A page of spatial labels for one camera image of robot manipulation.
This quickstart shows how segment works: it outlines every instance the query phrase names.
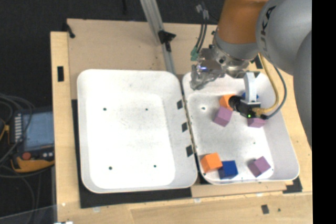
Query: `white tray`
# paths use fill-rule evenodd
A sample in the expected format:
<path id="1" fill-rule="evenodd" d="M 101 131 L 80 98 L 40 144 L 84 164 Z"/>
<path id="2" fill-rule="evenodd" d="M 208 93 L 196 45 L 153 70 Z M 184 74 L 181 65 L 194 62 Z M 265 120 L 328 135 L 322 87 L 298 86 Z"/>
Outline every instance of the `white tray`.
<path id="1" fill-rule="evenodd" d="M 81 174 L 95 193 L 186 188 L 197 178 L 181 85 L 166 71 L 86 70 L 77 80 Z"/>
<path id="2" fill-rule="evenodd" d="M 201 90 L 190 87 L 191 74 L 183 77 L 191 132 L 194 138 L 198 160 L 205 154 L 217 152 L 222 161 L 235 161 L 238 175 L 232 179 L 220 179 L 218 172 L 201 172 L 211 184 L 255 182 L 268 180 L 293 180 L 299 174 L 299 164 L 292 147 L 281 112 L 267 120 L 261 128 L 248 127 L 247 119 L 234 111 L 230 122 L 225 126 L 213 122 L 219 109 L 219 99 L 225 94 L 242 95 L 245 92 L 243 79 L 230 76 L 208 83 Z M 258 101 L 261 107 L 270 107 L 275 94 L 266 75 L 256 78 Z M 271 169 L 257 178 L 248 168 L 248 163 L 264 156 Z"/>

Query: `blue cube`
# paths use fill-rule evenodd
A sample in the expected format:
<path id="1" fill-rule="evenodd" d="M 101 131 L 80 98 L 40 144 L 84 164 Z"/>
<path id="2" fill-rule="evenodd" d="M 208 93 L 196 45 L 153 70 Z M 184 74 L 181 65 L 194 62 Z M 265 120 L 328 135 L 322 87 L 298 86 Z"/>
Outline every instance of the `blue cube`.
<path id="1" fill-rule="evenodd" d="M 235 161 L 224 161 L 223 166 L 218 169 L 220 179 L 231 179 L 238 175 L 238 169 Z"/>

